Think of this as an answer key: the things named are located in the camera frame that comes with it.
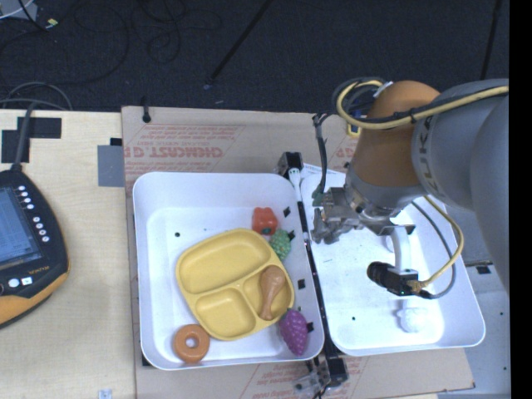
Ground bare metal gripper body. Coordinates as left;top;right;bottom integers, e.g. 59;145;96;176
321;186;403;233

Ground green grapes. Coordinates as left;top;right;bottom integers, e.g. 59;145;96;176
268;228;293;262

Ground orange bell pepper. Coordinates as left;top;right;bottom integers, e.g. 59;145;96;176
251;206;279;236

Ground white plastic tray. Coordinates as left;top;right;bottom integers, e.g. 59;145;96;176
131;170;326;372
298;162;487;357

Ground brown chicken drumstick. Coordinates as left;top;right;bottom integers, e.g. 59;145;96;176
259;264;288;322

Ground purple grapes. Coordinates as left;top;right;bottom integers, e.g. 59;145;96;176
278;308;310;357

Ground white lumpy toy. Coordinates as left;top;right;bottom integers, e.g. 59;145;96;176
394;300;430;333

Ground yellow divided plate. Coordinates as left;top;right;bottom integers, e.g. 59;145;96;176
175;227;296;342

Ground brown cardboard board red print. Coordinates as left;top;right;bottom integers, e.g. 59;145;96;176
120;105;476;399

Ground orange doughnut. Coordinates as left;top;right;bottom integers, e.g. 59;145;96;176
173;323;211;364

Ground black cylinder on white bracket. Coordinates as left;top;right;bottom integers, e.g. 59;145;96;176
366;223;421;297

